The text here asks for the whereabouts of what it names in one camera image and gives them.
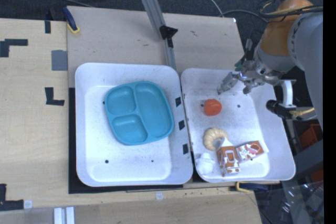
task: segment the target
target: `black clamp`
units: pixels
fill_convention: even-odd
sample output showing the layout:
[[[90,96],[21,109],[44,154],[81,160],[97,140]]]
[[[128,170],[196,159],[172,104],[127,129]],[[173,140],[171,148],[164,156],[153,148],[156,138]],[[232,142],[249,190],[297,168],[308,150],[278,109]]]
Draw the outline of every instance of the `black clamp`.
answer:
[[[20,210],[23,208],[23,200],[6,201],[6,184],[0,184],[0,211]]]
[[[168,41],[168,47],[173,48],[173,40],[172,37],[176,34],[178,29],[172,28],[169,26],[162,25],[160,27],[160,33],[163,39],[167,39]]]

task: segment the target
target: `divided blue plate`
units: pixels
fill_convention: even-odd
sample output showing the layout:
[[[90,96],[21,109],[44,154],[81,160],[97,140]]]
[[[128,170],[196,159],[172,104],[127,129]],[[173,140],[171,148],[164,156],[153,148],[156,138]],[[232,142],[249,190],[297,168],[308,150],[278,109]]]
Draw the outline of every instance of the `divided blue plate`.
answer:
[[[170,135],[173,113],[162,89],[139,81],[119,85],[105,96],[106,114],[115,137],[125,145],[141,145]]]

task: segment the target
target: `table surface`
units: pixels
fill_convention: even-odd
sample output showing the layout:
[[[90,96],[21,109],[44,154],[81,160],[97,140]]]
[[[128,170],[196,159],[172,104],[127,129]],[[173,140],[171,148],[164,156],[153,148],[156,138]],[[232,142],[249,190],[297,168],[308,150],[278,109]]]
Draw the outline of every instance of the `table surface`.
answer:
[[[0,58],[0,183],[7,184],[6,199],[31,200],[34,208],[120,202],[130,202],[129,205],[134,207],[136,201],[155,201],[156,191],[68,194],[68,88],[73,82],[76,66],[88,61],[100,61],[101,58],[93,51],[107,44],[115,48],[114,57],[104,62],[165,64],[162,55],[164,49],[160,47],[162,41],[153,38],[154,31],[146,13],[79,7],[71,9],[77,22],[81,23],[82,36],[71,34],[65,22],[51,21],[51,33],[47,34],[44,21],[0,19],[0,41],[28,39],[28,46],[10,46],[9,57]],[[95,14],[105,14],[112,21],[112,29],[114,26],[121,27],[123,22],[129,31],[122,32],[117,27],[118,35],[112,35],[114,40],[108,39],[108,43],[102,41],[106,40],[103,32],[97,31],[91,37],[96,41],[95,46],[92,47],[88,40],[81,43],[82,48],[78,51],[79,43],[71,40],[80,41],[80,38],[86,36],[85,21],[81,22],[80,16],[87,12],[91,13],[90,19]],[[179,73],[191,67],[229,69],[243,54],[237,26],[230,18],[174,14],[164,16],[167,25],[178,28],[180,32],[173,38]],[[129,51],[123,54],[125,46],[138,46],[141,57],[133,58]],[[51,52],[55,50],[68,52],[68,71],[53,71]],[[95,54],[95,57],[89,57],[90,54]],[[47,105],[46,87],[53,87],[54,99],[64,100],[64,105]],[[205,200],[208,197],[210,200],[212,196],[234,200],[237,202],[235,206],[230,202],[226,206],[240,208],[241,212],[251,206],[246,219],[254,215],[253,223],[260,223],[253,194],[250,194],[252,199],[250,196],[237,195],[228,190],[227,186],[230,185],[232,183],[215,187],[208,183],[187,183],[182,189],[160,191],[165,200],[190,197]]]

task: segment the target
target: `red object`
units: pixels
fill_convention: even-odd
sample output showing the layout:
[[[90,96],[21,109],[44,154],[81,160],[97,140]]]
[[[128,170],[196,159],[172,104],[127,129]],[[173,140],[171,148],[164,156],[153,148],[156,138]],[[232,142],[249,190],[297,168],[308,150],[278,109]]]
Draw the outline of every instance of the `red object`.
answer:
[[[204,113],[208,116],[214,116],[222,111],[222,104],[216,99],[207,99],[204,104]]]

